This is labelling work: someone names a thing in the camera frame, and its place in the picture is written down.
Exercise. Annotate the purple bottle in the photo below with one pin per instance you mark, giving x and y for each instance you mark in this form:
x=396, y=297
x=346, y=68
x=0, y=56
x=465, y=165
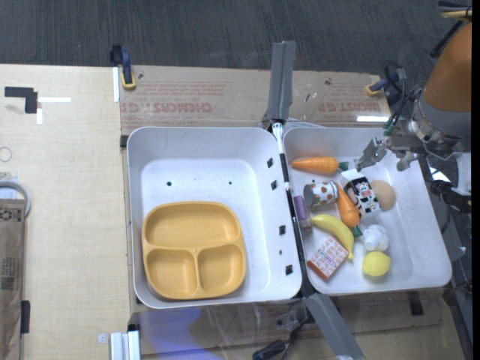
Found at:
x=302, y=210

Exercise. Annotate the white garlic bulb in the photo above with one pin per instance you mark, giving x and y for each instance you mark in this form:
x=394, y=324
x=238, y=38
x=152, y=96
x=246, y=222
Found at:
x=376, y=237

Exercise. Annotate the brown cardboard board red print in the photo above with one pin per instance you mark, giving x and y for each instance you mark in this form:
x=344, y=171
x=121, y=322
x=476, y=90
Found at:
x=195, y=99

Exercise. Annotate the orange patterned packet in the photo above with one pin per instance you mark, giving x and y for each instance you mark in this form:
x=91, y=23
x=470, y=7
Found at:
x=327, y=258

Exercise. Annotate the black cylinder on white bracket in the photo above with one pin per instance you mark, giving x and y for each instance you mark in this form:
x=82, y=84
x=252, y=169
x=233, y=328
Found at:
x=450, y=193

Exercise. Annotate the brown paper bag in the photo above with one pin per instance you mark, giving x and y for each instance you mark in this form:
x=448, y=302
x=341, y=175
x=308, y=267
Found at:
x=10, y=276

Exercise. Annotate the white can strawberry print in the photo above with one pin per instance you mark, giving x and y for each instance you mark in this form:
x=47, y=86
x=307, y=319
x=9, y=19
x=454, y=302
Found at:
x=324, y=192

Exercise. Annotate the yellow lemon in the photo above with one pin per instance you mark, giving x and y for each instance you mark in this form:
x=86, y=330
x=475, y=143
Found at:
x=376, y=264

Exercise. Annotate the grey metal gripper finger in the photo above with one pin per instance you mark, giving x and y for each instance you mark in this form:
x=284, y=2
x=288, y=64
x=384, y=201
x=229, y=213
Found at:
x=371, y=154
x=405, y=160

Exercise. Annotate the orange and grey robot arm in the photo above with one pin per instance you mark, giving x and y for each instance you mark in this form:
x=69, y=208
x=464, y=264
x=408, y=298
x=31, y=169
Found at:
x=452, y=77

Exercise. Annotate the white carton cow print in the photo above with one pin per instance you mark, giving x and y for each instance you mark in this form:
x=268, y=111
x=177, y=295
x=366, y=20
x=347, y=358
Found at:
x=363, y=195

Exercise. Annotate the clear tape roll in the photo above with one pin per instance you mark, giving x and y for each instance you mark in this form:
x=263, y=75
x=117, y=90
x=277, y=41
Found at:
x=23, y=195

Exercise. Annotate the orange carrot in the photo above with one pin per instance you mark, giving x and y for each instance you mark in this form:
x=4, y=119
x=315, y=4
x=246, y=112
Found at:
x=347, y=208
x=317, y=164

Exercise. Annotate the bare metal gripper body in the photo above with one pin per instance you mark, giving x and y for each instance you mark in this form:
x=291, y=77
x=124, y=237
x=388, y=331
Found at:
x=408, y=135

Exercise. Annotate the yellow banana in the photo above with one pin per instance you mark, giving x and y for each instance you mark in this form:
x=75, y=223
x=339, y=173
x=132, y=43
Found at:
x=337, y=229

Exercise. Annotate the orange divided plate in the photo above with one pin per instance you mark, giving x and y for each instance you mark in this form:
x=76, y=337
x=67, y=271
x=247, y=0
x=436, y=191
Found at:
x=193, y=223

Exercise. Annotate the white plastic tray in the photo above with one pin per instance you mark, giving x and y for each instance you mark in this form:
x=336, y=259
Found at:
x=416, y=238
x=210, y=163

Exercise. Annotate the tan bread roll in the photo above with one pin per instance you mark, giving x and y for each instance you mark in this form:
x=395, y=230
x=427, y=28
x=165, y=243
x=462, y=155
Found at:
x=385, y=193

